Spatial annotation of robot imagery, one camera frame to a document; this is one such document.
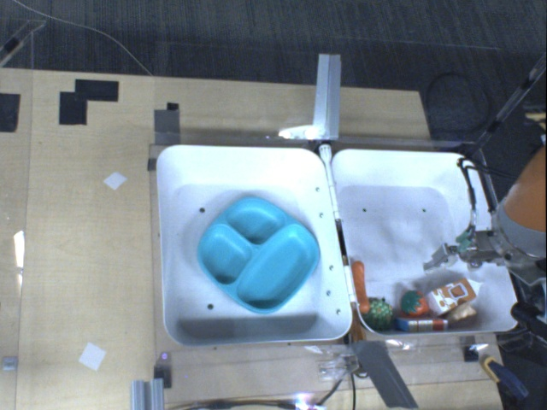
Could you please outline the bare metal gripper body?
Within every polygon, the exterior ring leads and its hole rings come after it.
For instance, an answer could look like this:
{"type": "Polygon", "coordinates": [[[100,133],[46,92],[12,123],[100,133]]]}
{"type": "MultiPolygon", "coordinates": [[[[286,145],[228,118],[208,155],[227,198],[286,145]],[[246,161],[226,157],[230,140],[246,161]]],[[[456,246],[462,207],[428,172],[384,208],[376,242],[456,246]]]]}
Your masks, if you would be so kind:
{"type": "Polygon", "coordinates": [[[513,245],[502,231],[464,231],[459,236],[459,258],[471,269],[485,263],[507,267],[514,272],[532,267],[532,256],[513,245]]]}

